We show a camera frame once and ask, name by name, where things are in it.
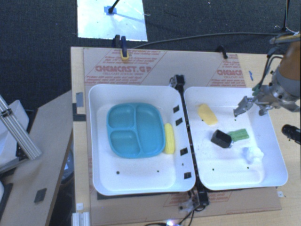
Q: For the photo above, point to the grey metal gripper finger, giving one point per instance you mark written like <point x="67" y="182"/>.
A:
<point x="264" y="109"/>
<point x="242" y="106"/>

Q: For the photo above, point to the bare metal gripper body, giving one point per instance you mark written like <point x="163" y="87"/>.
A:
<point x="278" y="98"/>

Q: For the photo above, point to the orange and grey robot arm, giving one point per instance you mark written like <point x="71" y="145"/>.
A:
<point x="292" y="62"/>

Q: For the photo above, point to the green ribbed block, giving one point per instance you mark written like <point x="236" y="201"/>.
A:
<point x="240" y="134"/>

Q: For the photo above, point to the yellow bread piece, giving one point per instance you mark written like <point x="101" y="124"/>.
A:
<point x="207" y="115"/>

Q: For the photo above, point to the black box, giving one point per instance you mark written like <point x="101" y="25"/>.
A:
<point x="221" y="139"/>

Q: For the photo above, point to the white crumpled object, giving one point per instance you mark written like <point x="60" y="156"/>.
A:
<point x="251" y="154"/>

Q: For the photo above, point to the thin black rod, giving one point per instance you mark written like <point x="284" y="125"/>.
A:
<point x="189" y="135"/>

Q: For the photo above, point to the white plastic tray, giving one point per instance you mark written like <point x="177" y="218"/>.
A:
<point x="141" y="173"/>
<point x="225" y="173"/>

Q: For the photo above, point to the yellow corn cob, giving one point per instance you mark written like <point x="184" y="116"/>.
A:
<point x="169" y="139"/>

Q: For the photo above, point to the brown cardboard board red print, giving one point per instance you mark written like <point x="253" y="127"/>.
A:
<point x="152" y="67"/>

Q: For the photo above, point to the blue divided plate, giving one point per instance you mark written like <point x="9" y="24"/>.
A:
<point x="141" y="126"/>

